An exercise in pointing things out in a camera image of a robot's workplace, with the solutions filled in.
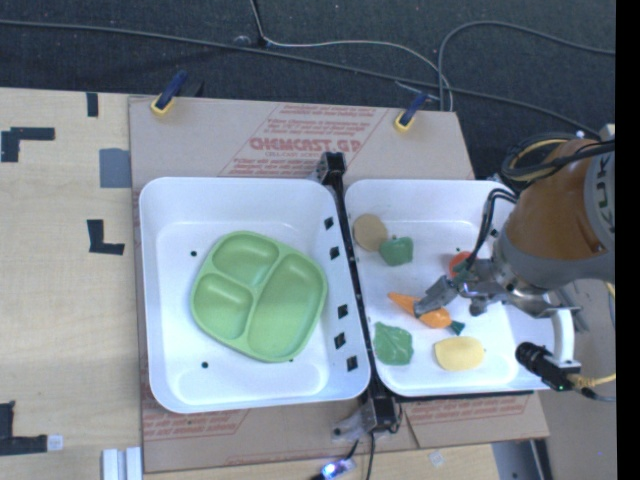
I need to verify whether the thin black rod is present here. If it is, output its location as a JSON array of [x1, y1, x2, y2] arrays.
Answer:
[[330, 176, 384, 400]]

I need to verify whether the green divided plate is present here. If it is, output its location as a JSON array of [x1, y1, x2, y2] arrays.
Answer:
[[189, 229, 330, 365]]

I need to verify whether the black cylinder on white bracket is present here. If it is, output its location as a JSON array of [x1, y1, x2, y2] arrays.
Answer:
[[514, 306, 584, 393]]

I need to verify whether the black block with thin wires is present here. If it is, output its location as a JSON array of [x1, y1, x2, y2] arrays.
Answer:
[[316, 150, 348, 186], [366, 394, 400, 433]]

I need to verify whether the yellow toy lemon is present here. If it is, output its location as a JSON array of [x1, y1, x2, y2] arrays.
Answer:
[[433, 335, 487, 373]]

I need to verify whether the white plastic tray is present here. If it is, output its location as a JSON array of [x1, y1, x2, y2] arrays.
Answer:
[[138, 175, 373, 415], [344, 178, 557, 399]]

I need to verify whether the red toy tomato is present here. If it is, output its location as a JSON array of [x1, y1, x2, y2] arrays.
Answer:
[[447, 250, 474, 281]]

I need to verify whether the green toy lettuce leaf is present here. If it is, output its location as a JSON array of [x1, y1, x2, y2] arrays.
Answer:
[[372, 320, 415, 368]]

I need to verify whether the green toy pepper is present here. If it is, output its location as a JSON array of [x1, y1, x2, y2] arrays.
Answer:
[[377, 235, 415, 268]]

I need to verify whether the orange toy carrot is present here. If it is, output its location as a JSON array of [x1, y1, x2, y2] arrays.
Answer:
[[387, 291, 467, 337]]

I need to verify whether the tan round biscuit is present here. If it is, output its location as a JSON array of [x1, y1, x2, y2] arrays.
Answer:
[[351, 212, 389, 253]]

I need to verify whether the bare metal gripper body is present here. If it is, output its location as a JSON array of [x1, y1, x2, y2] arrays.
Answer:
[[451, 256, 553, 318]]

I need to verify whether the brown cardboard board red print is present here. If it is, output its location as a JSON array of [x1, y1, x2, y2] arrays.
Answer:
[[127, 95, 551, 474]]

